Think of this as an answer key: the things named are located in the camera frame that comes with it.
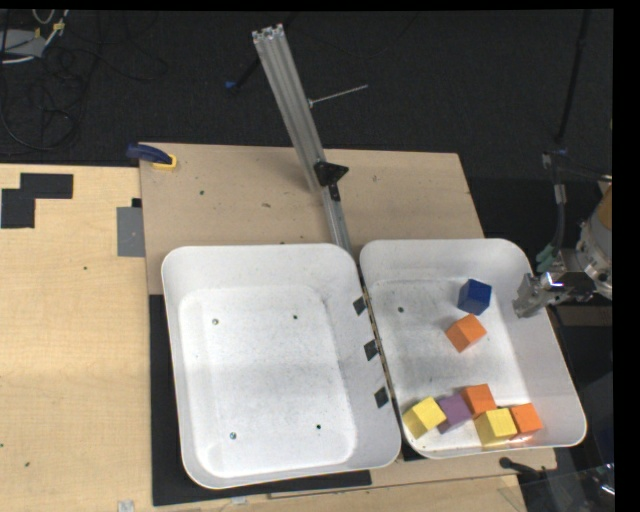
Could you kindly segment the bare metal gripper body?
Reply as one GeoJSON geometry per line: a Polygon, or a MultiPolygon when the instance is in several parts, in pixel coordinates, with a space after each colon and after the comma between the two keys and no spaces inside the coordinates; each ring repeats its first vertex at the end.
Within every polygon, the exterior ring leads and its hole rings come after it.
{"type": "Polygon", "coordinates": [[[564,302],[588,302],[595,295],[613,300],[610,274],[587,266],[571,267],[564,264],[552,266],[543,273],[543,290],[548,305],[564,302]]]}

